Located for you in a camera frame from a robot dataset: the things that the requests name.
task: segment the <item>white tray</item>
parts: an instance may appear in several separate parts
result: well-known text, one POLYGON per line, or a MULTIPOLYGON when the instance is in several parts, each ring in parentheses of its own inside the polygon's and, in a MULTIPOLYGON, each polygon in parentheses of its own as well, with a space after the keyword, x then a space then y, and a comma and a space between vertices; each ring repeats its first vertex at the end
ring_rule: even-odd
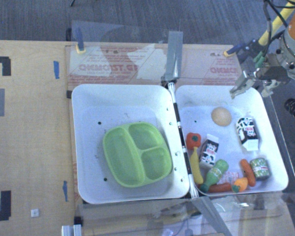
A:
POLYGON ((72 92, 78 190, 90 204, 172 199, 190 188, 173 101, 161 86, 80 85, 72 92), (110 128, 136 121, 156 126, 169 147, 173 170, 164 179, 138 188, 116 182, 102 139, 110 128))
MULTIPOLYGON (((240 94, 234 100, 230 97, 229 86, 181 86, 176 90, 181 125, 186 136, 187 133, 199 133, 202 142, 207 134, 219 138, 219 147, 216 160, 224 159, 229 164, 228 171, 238 172, 243 176, 239 161, 243 158, 250 160, 263 157, 267 160, 271 177, 257 181, 256 186, 248 187, 244 193, 258 193, 281 191, 288 185, 288 175, 278 148, 270 121, 260 94, 253 88, 246 93, 240 94), (232 114, 232 123, 227 127, 215 124, 211 118, 211 112, 216 107, 225 107, 232 114), (259 150, 246 151, 239 140, 236 131, 236 121, 239 118, 250 116, 259 135, 259 150)), ((207 193, 209 196, 220 196, 229 193, 207 193)))

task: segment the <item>brown ball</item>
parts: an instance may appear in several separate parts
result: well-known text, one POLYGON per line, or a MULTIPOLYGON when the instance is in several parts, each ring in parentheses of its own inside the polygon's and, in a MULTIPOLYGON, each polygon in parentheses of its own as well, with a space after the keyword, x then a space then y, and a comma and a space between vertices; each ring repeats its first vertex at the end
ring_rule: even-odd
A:
POLYGON ((215 108, 211 113, 212 120, 219 126, 226 127, 232 122, 230 111, 223 107, 215 108))

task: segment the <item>yellow pole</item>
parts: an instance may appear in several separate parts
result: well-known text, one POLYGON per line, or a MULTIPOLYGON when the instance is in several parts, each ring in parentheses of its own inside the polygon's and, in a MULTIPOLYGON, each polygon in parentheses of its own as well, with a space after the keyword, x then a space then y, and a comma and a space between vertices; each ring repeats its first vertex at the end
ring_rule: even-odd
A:
MULTIPOLYGON (((288 2, 285 6, 293 6, 293 4, 288 2)), ((294 10, 295 9, 284 8, 281 10, 281 15, 285 20, 287 20, 294 10)), ((272 34, 275 34, 275 32, 282 26, 282 24, 283 23, 281 19, 277 16, 272 22, 272 34)), ((265 46, 267 44, 268 35, 269 33, 265 31, 264 34, 259 38, 258 43, 262 46, 265 46)))

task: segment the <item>table surface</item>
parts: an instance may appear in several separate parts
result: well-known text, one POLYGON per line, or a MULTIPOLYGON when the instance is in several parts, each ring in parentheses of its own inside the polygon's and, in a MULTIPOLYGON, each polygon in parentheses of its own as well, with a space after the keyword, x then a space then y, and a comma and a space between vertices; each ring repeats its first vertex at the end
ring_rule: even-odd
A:
MULTIPOLYGON (((11 59, 10 76, 2 75, 0 63, 0 195, 11 191, 11 216, 0 221, 0 235, 60 235, 61 226, 74 224, 76 184, 65 54, 70 45, 0 41, 0 57, 11 59), (38 217, 31 217, 33 209, 39 209, 38 217)), ((295 235, 288 210, 282 214, 267 229, 273 230, 268 235, 275 235, 282 221, 295 235)))

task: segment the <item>soda can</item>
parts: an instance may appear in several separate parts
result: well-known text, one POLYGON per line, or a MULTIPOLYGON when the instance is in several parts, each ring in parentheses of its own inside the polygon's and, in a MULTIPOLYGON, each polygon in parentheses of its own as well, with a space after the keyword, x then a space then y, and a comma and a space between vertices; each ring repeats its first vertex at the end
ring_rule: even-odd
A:
POLYGON ((270 177, 270 171, 266 160, 262 157, 250 161, 250 166, 255 174, 256 180, 264 180, 270 177))

